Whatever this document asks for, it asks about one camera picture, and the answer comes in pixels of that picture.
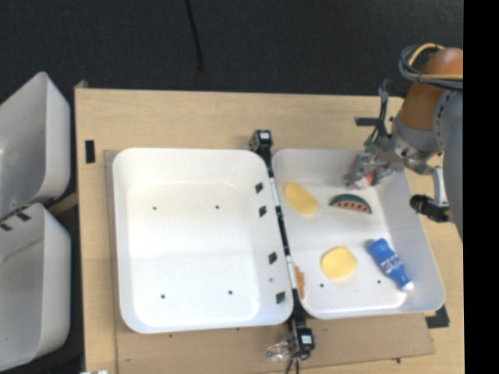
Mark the orange toy food piece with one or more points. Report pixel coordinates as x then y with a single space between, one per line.
299 281

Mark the small orange and white object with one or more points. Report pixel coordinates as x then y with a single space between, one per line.
369 177

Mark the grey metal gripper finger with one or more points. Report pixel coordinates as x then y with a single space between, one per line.
362 164
354 181

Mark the black cylinder on white bracket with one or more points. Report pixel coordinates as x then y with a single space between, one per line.
427 207

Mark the toy watermelon slice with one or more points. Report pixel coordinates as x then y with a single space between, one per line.
351 203

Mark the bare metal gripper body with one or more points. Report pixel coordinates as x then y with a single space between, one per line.
405 161

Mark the yellow oval toy food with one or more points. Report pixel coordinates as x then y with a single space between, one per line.
301 199
338 263

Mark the white plastic tray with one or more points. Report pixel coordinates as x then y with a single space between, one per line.
195 244
351 302

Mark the blue plastic bottle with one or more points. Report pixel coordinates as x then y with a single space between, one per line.
389 263

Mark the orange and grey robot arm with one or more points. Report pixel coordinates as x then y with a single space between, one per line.
429 103

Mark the thin black and white rod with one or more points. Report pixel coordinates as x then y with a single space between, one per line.
281 224

